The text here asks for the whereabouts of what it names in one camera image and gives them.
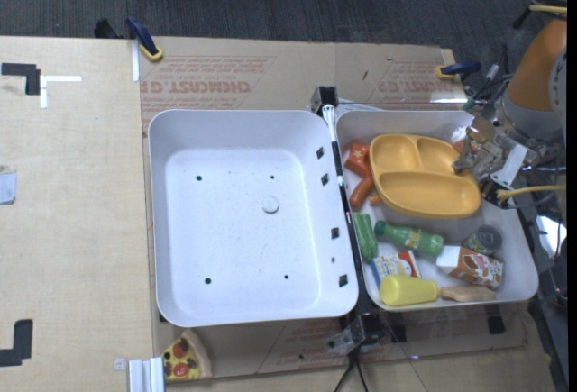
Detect blue and white carton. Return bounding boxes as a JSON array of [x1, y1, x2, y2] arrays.
[[369, 250, 423, 288]]

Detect tan bread slice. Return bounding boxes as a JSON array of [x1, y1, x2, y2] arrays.
[[439, 284, 498, 304]]

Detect thin black and white rod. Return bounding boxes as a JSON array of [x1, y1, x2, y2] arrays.
[[321, 103, 367, 315]]

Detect brown cardboard board red print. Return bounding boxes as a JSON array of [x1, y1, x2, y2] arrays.
[[138, 36, 529, 378]]

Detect red and white can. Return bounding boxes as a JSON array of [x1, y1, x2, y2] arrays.
[[450, 126, 472, 154]]

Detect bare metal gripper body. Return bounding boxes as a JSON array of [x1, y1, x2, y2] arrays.
[[467, 114, 538, 162]]

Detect small grey can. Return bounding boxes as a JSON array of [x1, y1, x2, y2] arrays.
[[461, 223, 503, 258]]

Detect green bottle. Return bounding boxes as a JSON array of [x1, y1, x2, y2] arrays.
[[373, 219, 445, 259]]

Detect orange sausage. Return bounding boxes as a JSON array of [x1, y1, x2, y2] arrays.
[[348, 174, 377, 209]]

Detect white plastic tray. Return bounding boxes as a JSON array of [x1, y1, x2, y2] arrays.
[[147, 108, 361, 329], [334, 109, 540, 313]]

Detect orange and white carton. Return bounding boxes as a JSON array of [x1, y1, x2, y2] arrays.
[[435, 244, 505, 290]]

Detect yellow bottle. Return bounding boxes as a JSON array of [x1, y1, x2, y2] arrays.
[[378, 274, 440, 307]]

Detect black block with thin wires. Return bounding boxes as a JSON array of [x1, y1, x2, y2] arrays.
[[309, 85, 340, 114], [325, 311, 385, 356]]

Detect yellow divided plate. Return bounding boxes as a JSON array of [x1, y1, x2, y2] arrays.
[[368, 132, 483, 221]]

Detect pizza slice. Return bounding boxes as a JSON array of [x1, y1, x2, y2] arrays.
[[161, 328, 214, 383]]

